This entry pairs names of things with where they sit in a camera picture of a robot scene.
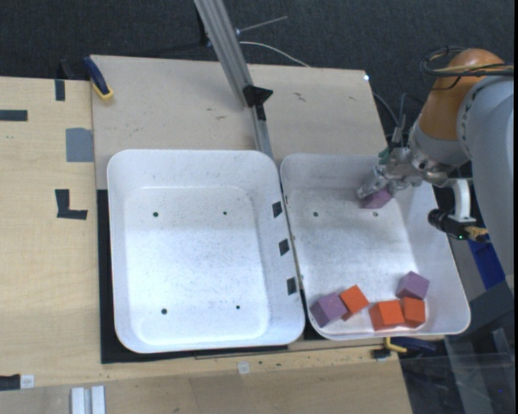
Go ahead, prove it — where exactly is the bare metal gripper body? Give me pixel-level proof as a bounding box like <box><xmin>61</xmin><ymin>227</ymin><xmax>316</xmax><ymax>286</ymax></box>
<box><xmin>372</xmin><ymin>146</ymin><xmax>451</xmax><ymax>188</ymax></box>

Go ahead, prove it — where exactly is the purple cube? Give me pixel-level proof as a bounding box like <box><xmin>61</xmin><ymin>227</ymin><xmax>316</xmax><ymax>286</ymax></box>
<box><xmin>361</xmin><ymin>187</ymin><xmax>395</xmax><ymax>210</ymax></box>
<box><xmin>309</xmin><ymin>292</ymin><xmax>349</xmax><ymax>329</ymax></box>
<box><xmin>395</xmin><ymin>270</ymin><xmax>431</xmax><ymax>302</ymax></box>

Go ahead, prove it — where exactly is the white plastic tray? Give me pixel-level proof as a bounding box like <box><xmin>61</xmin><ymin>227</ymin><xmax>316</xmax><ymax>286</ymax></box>
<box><xmin>279</xmin><ymin>152</ymin><xmax>473</xmax><ymax>342</ymax></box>
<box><xmin>106</xmin><ymin>147</ymin><xmax>307</xmax><ymax>355</ymax></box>

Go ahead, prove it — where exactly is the orange cube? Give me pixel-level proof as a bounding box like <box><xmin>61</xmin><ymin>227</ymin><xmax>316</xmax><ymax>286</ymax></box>
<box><xmin>338</xmin><ymin>285</ymin><xmax>370</xmax><ymax>322</ymax></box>
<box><xmin>400</xmin><ymin>296</ymin><xmax>427</xmax><ymax>329</ymax></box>
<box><xmin>368</xmin><ymin>299</ymin><xmax>406</xmax><ymax>332</ymax></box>

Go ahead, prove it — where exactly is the pale wood board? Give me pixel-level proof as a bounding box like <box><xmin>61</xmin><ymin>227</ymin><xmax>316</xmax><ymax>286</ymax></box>
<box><xmin>89</xmin><ymin>53</ymin><xmax>448</xmax><ymax>361</ymax></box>

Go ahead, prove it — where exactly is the black cylinder on white bracket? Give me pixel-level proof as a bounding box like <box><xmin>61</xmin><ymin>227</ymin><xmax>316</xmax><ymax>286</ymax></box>
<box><xmin>427</xmin><ymin>178</ymin><xmax>478</xmax><ymax>242</ymax></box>

